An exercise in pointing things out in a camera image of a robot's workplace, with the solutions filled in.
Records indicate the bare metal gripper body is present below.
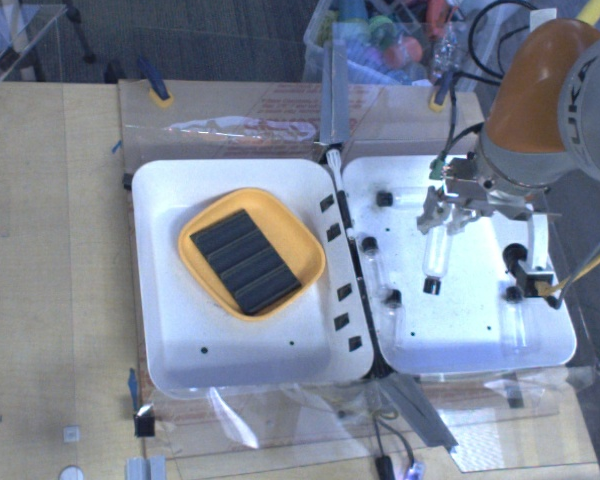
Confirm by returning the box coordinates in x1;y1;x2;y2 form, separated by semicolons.
440;155;537;220

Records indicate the clear plastic bottle black cap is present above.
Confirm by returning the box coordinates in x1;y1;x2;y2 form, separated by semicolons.
375;190;431;210
503;285;529;355
422;220;454;297
383;289;406;352
360;236;389;295

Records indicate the white plastic tray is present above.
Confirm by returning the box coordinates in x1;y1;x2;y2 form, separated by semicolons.
339;154;578;376
131;157;375;392

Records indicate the yellow plate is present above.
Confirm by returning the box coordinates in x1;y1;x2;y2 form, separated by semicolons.
177;187;328;324

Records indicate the clear plastic storage bin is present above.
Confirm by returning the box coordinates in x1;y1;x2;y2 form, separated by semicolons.
302;0;516;89

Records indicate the black ribbed block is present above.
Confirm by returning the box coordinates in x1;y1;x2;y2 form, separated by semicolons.
188;208;303;317

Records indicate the brown cardboard board red print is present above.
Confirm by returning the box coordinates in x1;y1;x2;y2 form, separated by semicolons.
116;78;600;475

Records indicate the black cylinder on white bracket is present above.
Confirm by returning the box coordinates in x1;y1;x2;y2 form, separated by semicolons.
501;211;556;299

